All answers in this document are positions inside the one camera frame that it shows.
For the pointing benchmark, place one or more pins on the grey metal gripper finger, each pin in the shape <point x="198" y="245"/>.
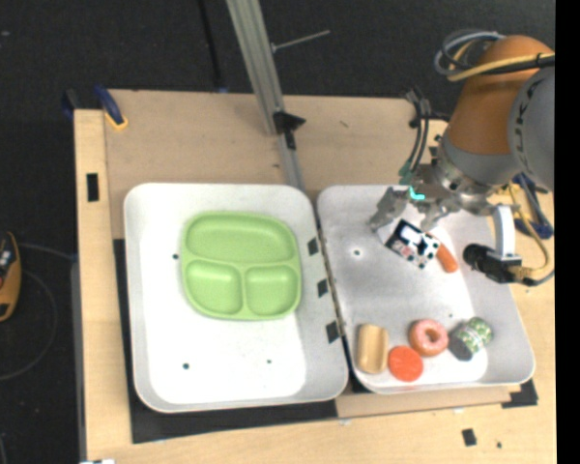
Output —
<point x="434" y="214"/>
<point x="387" y="210"/>

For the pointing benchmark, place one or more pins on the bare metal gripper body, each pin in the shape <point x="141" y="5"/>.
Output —
<point x="456" y="192"/>

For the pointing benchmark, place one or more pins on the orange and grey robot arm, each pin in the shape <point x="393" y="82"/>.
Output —
<point x="493" y="109"/>

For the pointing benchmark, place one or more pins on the black and white carton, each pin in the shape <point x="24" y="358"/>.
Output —
<point x="413" y="245"/>

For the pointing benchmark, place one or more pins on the orange toy sausage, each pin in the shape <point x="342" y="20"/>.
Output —
<point x="447" y="258"/>

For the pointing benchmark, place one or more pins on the white plastic tray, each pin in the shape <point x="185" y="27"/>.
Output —
<point x="222" y="365"/>
<point x="391" y="298"/>

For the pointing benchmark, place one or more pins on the pink toy doughnut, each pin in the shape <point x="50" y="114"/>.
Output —
<point x="418" y="339"/>

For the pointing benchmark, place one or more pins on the green patterned small can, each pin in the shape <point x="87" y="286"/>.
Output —
<point x="471" y="339"/>

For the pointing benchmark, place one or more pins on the tan toy bread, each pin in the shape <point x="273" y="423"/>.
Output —
<point x="371" y="348"/>

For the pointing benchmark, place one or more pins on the orange round toy slice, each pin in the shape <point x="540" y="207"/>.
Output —
<point x="405" y="364"/>

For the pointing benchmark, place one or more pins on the green divided plate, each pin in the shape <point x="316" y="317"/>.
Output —
<point x="239" y="264"/>

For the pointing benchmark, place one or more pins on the pale wood board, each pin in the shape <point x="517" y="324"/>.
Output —
<point x="183" y="138"/>

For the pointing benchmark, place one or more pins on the black cylinder on white bracket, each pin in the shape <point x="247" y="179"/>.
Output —
<point x="488" y="259"/>

